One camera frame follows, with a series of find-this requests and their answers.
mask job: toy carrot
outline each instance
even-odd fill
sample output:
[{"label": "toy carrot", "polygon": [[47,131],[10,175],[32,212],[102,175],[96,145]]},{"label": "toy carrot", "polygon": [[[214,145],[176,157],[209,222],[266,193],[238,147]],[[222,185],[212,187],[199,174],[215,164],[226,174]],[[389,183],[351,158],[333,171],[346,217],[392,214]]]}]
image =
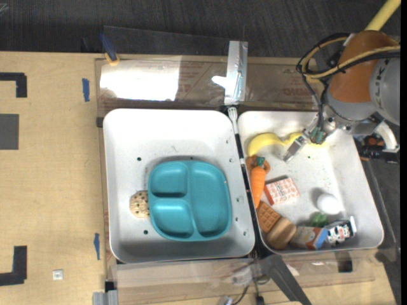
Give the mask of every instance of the toy carrot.
[{"label": "toy carrot", "polygon": [[270,171],[270,165],[264,157],[255,155],[247,159],[246,167],[250,171],[250,188],[252,190],[254,206],[257,208],[265,188],[266,174]]}]

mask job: white egg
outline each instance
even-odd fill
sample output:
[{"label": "white egg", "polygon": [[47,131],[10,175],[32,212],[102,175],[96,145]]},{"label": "white egg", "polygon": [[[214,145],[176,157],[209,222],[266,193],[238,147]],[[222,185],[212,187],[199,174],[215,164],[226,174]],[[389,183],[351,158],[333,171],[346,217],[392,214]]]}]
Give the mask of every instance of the white egg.
[{"label": "white egg", "polygon": [[318,197],[317,207],[327,215],[337,215],[341,211],[341,205],[336,197],[329,193],[324,193]]}]

